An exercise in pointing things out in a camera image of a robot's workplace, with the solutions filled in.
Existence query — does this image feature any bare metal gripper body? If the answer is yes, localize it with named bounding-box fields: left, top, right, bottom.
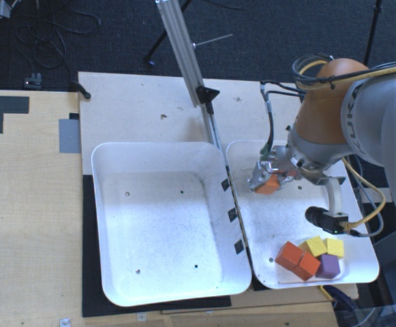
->
left=260, top=144, right=322, bottom=181

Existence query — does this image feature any orange cube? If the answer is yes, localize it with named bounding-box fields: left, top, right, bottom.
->
left=274, top=240, right=305, bottom=271
left=254, top=174, right=281, bottom=196
left=292, top=251, right=322, bottom=282

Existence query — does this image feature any white plastic tray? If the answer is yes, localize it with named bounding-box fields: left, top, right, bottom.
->
left=91, top=141, right=253, bottom=308
left=225, top=139, right=380, bottom=290

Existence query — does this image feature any yellow cube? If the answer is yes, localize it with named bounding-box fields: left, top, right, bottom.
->
left=323, top=237, right=346, bottom=260
left=298, top=235, right=329, bottom=258

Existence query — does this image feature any purple cube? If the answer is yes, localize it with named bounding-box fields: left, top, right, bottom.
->
left=315, top=253, right=341, bottom=281

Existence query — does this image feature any black cylinder on white bracket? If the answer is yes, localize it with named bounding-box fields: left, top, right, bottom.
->
left=305, top=175, right=350, bottom=235

